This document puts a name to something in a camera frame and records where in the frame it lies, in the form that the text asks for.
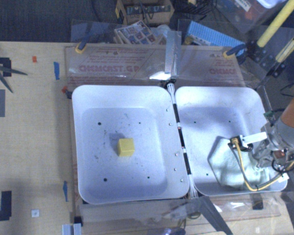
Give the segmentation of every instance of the white tray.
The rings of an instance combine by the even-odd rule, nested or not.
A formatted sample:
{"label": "white tray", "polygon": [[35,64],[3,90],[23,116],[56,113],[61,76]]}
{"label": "white tray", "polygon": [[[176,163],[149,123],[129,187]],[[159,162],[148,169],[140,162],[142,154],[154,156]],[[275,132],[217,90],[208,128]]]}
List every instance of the white tray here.
{"label": "white tray", "polygon": [[[153,86],[76,88],[72,96],[78,189],[90,204],[171,199],[189,189],[168,92]],[[131,157],[117,155],[133,138]]]}
{"label": "white tray", "polygon": [[[208,163],[220,138],[259,133],[266,124],[261,98],[250,88],[181,87],[176,103],[196,188],[204,195],[243,194],[250,191],[221,186]],[[272,178],[276,172],[269,168]],[[287,181],[267,190],[281,191]]]}

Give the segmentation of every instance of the yellow cube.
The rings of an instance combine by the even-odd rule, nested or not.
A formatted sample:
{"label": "yellow cube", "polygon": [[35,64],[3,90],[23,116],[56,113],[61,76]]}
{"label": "yellow cube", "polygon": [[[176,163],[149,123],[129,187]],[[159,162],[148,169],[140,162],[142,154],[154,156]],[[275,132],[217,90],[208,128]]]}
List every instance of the yellow cube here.
{"label": "yellow cube", "polygon": [[119,139],[118,155],[119,157],[130,157],[135,151],[133,139]]}

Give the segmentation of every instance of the wooden table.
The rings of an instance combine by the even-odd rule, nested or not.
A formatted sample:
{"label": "wooden table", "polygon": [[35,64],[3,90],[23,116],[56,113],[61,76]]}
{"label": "wooden table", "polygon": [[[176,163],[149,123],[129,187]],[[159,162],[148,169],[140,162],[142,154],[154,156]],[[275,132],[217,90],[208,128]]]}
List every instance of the wooden table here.
{"label": "wooden table", "polygon": [[[71,101],[61,92],[66,85],[65,47],[69,46],[73,44],[0,42],[0,57],[9,57],[14,69],[28,74],[6,78],[14,93],[5,90],[5,117],[0,117],[0,198],[2,191],[12,191],[12,216],[0,222],[0,235],[56,235],[63,224],[73,222]],[[54,62],[60,66],[59,80]],[[0,89],[5,89],[1,82]],[[294,234],[285,204],[281,199],[277,204],[281,215],[228,221],[228,226],[234,234]],[[39,217],[31,217],[34,209],[39,209]],[[210,224],[200,220],[188,224],[187,234],[213,232]],[[83,234],[92,233],[92,225],[85,224]]]}

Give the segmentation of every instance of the yellow pole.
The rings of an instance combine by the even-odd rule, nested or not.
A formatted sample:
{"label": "yellow pole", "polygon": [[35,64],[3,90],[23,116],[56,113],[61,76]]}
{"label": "yellow pole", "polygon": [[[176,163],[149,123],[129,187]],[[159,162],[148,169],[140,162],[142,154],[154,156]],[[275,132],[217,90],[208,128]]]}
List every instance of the yellow pole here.
{"label": "yellow pole", "polygon": [[294,51],[294,39],[289,41],[283,49],[276,55],[275,60],[282,63]]}
{"label": "yellow pole", "polygon": [[284,23],[284,21],[288,18],[293,10],[294,0],[289,0],[257,41],[257,45],[259,47],[264,47],[267,44],[267,42],[276,33],[278,28],[281,27],[281,25]]}

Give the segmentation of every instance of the dark floor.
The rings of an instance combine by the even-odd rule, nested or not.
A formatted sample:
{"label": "dark floor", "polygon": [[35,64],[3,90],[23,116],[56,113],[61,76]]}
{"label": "dark floor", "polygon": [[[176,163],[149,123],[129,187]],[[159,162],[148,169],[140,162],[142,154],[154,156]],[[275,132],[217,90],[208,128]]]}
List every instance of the dark floor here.
{"label": "dark floor", "polygon": [[[116,0],[0,0],[0,41],[29,42],[70,42],[72,20],[86,20],[117,23],[115,14]],[[175,13],[171,19],[171,29],[177,30],[183,13]],[[217,10],[209,12],[204,21],[214,26],[230,25]],[[294,28],[294,12],[283,24]],[[220,26],[229,35],[236,34],[233,27]],[[270,78],[266,90],[274,109],[285,108],[291,98],[279,93],[281,88],[294,82],[294,52],[286,61],[287,68],[277,79]],[[284,196],[294,223],[294,173]]]}

